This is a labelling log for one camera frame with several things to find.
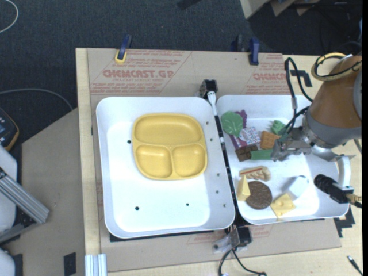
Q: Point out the purple grapes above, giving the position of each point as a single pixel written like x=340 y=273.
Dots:
x=243 y=116

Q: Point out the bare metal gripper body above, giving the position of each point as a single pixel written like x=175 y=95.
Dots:
x=299 y=145

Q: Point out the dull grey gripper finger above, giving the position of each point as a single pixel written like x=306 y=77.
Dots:
x=276 y=151
x=288 y=156

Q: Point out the colourful printed packet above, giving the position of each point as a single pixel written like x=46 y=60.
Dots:
x=247 y=135

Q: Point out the yellow divided plate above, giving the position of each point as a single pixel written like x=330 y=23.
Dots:
x=168 y=131

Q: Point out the brown chocolate bar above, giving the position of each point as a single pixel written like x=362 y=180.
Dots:
x=244 y=152

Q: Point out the green broccoli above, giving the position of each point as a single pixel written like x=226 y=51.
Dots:
x=277 y=126

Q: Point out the yellow cheese wedge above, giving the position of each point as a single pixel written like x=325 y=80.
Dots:
x=283 y=206
x=243 y=190

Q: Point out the white plastic tray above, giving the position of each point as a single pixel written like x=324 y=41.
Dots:
x=313 y=206
x=161 y=206

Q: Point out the brown round biscuit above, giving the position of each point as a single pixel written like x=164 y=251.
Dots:
x=260 y=195

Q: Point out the black cylinder on white bracket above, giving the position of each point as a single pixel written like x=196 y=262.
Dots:
x=330 y=187

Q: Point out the thin black and white rod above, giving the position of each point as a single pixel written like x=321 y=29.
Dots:
x=224 y=151

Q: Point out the green stick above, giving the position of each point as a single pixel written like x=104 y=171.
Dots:
x=261 y=154

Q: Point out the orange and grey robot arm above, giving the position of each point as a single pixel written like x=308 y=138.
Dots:
x=333 y=102

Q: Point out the green lettuce leaf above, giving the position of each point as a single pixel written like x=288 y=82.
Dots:
x=231 y=122

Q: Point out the white bottle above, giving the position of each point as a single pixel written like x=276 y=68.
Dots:
x=299 y=187

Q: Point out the brown cardboard board red print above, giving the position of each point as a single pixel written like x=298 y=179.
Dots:
x=161 y=73

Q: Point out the orange waffle biscuit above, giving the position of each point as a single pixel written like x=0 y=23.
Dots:
x=268 y=140

